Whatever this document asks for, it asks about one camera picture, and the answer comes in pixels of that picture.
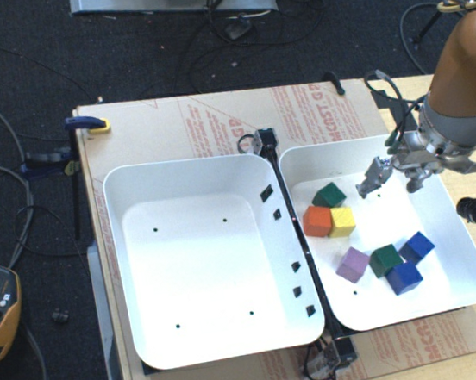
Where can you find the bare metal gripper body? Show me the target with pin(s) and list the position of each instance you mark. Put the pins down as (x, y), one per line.
(420, 153)

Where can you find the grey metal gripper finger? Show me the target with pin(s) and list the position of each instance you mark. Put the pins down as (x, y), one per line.
(417, 180)
(372, 182)

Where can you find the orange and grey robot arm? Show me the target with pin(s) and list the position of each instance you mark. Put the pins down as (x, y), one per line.
(461, 68)

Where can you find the green cube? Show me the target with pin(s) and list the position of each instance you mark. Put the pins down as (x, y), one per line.
(329, 195)
(385, 260)

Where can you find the yellow cube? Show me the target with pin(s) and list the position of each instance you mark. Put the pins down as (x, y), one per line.
(342, 222)

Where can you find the blue cube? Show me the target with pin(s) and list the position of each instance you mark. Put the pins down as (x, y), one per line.
(404, 278)
(417, 247)

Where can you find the orange cube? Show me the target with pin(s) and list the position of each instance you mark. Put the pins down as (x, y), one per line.
(317, 221)

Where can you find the purple cube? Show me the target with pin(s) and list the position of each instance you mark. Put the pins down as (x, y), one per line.
(352, 264)

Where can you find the white plastic tray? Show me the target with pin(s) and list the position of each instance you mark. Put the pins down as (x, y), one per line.
(195, 260)
(409, 301)

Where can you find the brown cardboard board red print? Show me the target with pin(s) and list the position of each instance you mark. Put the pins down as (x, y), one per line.
(220, 117)

